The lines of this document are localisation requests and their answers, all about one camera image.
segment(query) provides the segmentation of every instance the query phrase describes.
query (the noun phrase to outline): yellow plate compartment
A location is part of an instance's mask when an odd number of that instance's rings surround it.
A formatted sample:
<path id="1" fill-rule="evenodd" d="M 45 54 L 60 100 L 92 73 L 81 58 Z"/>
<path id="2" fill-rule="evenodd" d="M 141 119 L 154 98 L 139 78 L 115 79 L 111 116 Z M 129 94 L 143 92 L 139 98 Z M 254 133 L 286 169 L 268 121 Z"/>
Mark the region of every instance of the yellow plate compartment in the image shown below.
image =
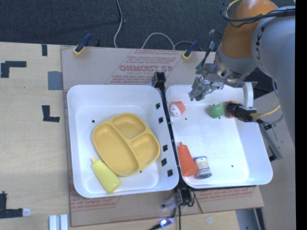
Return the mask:
<path id="1" fill-rule="evenodd" d="M 100 158 L 118 176 L 133 175 L 160 155 L 160 144 L 135 114 L 123 113 L 100 123 L 92 134 Z"/>

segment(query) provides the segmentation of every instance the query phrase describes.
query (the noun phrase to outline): wooden table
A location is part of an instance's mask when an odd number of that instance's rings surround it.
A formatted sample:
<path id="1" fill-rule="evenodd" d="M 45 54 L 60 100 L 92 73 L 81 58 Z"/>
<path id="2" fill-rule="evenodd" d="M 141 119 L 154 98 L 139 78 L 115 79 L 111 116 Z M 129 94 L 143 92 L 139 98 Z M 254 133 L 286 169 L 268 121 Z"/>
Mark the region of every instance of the wooden table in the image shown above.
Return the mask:
<path id="1" fill-rule="evenodd" d="M 0 229 L 48 229 L 48 216 L 70 214 L 63 91 L 48 90 L 47 73 L 61 72 L 60 46 L 0 43 L 0 62 L 26 61 L 0 78 L 0 191 L 7 209 L 30 208 L 31 215 L 0 219 Z M 43 121 L 43 105 L 59 122 Z M 157 219 L 72 229 L 150 229 Z M 167 229 L 178 229 L 177 223 Z M 181 217 L 182 229 L 238 230 L 235 211 Z"/>

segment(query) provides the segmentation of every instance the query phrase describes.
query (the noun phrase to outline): tin can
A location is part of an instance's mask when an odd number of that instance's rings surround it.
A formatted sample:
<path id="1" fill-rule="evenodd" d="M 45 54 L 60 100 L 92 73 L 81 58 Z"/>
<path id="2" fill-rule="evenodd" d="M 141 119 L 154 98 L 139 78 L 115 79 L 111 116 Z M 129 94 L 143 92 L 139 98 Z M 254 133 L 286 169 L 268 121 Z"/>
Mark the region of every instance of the tin can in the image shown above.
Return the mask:
<path id="1" fill-rule="evenodd" d="M 197 168 L 196 176 L 198 179 L 205 179 L 212 176 L 207 157 L 199 157 L 194 161 Z"/>

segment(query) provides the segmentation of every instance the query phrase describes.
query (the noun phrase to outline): black tape marking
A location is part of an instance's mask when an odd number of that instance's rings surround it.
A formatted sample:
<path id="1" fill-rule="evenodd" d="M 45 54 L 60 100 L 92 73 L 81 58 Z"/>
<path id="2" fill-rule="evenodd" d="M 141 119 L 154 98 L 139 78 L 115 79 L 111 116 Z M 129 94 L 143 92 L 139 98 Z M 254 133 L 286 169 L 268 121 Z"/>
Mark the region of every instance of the black tape marking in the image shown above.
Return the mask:
<path id="1" fill-rule="evenodd" d="M 6 209 L 6 195 L 4 191 L 0 194 L 0 210 Z"/>
<path id="2" fill-rule="evenodd" d="M 26 61 L 6 61 L 1 63 L 1 78 L 8 78 L 10 74 L 10 67 L 23 67 L 27 66 Z"/>
<path id="3" fill-rule="evenodd" d="M 47 45 L 42 44 L 42 56 L 47 56 L 47 55 L 48 55 Z"/>
<path id="4" fill-rule="evenodd" d="M 43 121 L 48 121 L 48 122 L 59 122 L 60 117 L 50 117 L 50 106 L 49 105 L 43 105 Z"/>
<path id="5" fill-rule="evenodd" d="M 63 76 L 61 72 L 48 72 L 48 90 L 63 90 Z"/>
<path id="6" fill-rule="evenodd" d="M 0 219 L 22 217 L 23 209 L 7 209 L 6 208 L 6 193 L 3 191 L 0 194 Z"/>

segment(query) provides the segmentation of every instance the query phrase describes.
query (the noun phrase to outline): cardboard sheet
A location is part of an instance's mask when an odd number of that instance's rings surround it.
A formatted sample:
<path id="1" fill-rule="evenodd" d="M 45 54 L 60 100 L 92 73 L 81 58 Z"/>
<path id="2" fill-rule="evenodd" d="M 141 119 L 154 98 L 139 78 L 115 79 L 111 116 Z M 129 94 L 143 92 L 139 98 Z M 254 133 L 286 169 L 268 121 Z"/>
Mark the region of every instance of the cardboard sheet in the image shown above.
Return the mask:
<path id="1" fill-rule="evenodd" d="M 184 60 L 181 58 L 182 51 L 173 50 L 87 47 L 79 56 L 75 56 L 72 50 L 72 46 L 61 49 L 71 225 L 171 216 L 173 211 L 162 211 L 160 201 L 171 197 L 173 191 L 95 199 L 84 198 L 75 191 L 72 182 L 67 92 L 78 84 L 148 84 L 156 71 L 165 73 L 166 88 L 174 84 L 192 84 L 196 77 L 195 66 L 202 61 L 205 53 L 193 52 L 189 60 Z M 207 62 L 213 60 L 214 53 L 211 53 Z M 197 203 L 193 207 L 183 208 L 183 215 L 263 206 L 257 186 L 197 191 L 195 195 Z"/>

